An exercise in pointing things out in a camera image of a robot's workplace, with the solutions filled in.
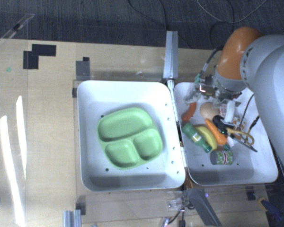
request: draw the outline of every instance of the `table surface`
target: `table surface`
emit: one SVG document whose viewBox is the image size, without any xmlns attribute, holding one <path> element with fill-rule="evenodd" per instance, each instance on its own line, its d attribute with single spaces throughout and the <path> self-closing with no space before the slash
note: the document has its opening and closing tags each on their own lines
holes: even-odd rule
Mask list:
<svg viewBox="0 0 284 227">
<path fill-rule="evenodd" d="M 38 70 L 24 70 L 23 51 L 31 51 L 32 44 L 56 45 L 56 56 L 39 56 Z M 207 50 L 179 49 L 178 82 L 192 81 L 210 53 Z M 164 55 L 165 48 L 157 47 L 16 39 L 9 40 L 0 48 L 0 118 L 8 117 L 11 152 L 26 226 L 62 226 L 63 211 L 75 208 L 79 176 L 76 173 L 72 88 L 76 79 L 76 61 L 89 57 L 92 79 L 122 77 L 123 80 L 151 80 L 148 78 L 151 74 L 155 75 L 154 78 L 161 76 Z M 218 58 L 219 54 L 216 54 L 211 64 L 214 65 Z M 19 95 L 23 98 L 26 124 L 26 178 L 20 171 L 21 154 L 15 119 L 14 106 Z M 0 146 L 0 227 L 18 226 L 5 167 Z M 231 196 L 224 203 L 229 208 L 217 213 L 223 226 L 268 226 L 265 212 L 255 201 L 250 203 L 247 199 L 236 198 L 236 193 Z M 117 208 L 123 208 L 122 202 Z M 105 216 L 109 213 L 102 215 L 103 221 L 97 223 L 98 227 L 157 227 L 160 222 L 159 216 L 107 222 Z M 203 226 L 195 210 L 185 219 L 186 226 Z"/>
</svg>

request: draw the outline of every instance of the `carrot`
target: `carrot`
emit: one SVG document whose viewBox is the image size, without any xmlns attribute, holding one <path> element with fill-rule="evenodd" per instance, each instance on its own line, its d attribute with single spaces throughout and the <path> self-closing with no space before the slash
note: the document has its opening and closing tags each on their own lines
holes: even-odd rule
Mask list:
<svg viewBox="0 0 284 227">
<path fill-rule="evenodd" d="M 209 119 L 205 119 L 206 125 L 209 128 L 209 130 L 213 133 L 214 137 L 217 140 L 217 143 L 219 145 L 224 145 L 227 142 L 227 139 L 225 137 L 225 135 L 221 134 L 218 131 L 218 128 L 213 124 L 213 122 L 211 122 Z"/>
<path fill-rule="evenodd" d="M 197 103 L 191 103 L 189 105 L 189 109 L 181 117 L 183 122 L 188 121 L 194 115 L 196 106 L 197 106 Z"/>
</svg>

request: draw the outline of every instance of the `green plate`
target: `green plate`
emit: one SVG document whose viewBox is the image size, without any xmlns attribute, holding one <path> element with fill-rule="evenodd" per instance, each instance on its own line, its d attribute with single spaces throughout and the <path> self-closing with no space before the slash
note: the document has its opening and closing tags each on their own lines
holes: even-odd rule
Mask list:
<svg viewBox="0 0 284 227">
<path fill-rule="evenodd" d="M 119 169 L 147 163 L 163 149 L 156 125 L 146 111 L 137 107 L 104 116 L 97 124 L 97 136 L 107 159 Z"/>
</svg>

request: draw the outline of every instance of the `bottle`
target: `bottle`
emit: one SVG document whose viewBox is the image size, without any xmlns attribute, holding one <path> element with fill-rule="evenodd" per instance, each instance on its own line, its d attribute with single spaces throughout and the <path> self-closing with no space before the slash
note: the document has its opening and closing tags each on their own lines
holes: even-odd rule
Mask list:
<svg viewBox="0 0 284 227">
<path fill-rule="evenodd" d="M 203 150 L 208 153 L 212 150 L 204 138 L 198 133 L 198 131 L 190 124 L 187 123 L 182 127 L 182 132 L 189 137 L 196 145 L 203 148 Z"/>
</svg>

